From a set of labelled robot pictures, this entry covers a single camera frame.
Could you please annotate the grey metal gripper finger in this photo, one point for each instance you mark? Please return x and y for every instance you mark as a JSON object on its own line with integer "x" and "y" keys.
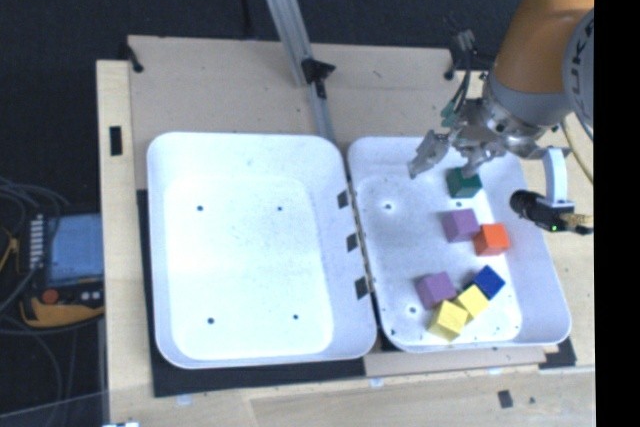
{"x": 474, "y": 165}
{"x": 430, "y": 152}

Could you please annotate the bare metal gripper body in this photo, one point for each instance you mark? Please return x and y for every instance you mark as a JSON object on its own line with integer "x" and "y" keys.
{"x": 500, "y": 131}

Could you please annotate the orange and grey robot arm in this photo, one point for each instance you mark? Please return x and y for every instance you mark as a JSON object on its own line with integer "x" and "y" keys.
{"x": 535, "y": 45}

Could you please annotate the green cube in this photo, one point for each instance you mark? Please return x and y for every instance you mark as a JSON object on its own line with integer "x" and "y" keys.
{"x": 462, "y": 187}

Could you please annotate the purple cube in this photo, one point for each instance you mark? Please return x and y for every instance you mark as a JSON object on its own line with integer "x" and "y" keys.
{"x": 460, "y": 225}
{"x": 434, "y": 290}

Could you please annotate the orange cube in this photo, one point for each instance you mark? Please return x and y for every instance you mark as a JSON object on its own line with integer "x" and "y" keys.
{"x": 492, "y": 240}

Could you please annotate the white plastic tray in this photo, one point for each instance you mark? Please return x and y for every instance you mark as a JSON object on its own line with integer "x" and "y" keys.
{"x": 405, "y": 245}
{"x": 245, "y": 260}

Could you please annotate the blue cube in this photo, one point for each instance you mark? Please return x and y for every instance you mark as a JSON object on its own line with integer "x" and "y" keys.
{"x": 490, "y": 281}

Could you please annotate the yellow cube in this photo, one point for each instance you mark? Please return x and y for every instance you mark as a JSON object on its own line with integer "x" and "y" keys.
{"x": 447, "y": 321}
{"x": 473, "y": 301}

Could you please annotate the brown cardboard board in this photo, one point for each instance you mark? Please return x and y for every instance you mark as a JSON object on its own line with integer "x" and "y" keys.
{"x": 220, "y": 85}

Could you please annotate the black cylinder on white bracket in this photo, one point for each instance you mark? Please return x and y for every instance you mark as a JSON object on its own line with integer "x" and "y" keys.
{"x": 537, "y": 209}

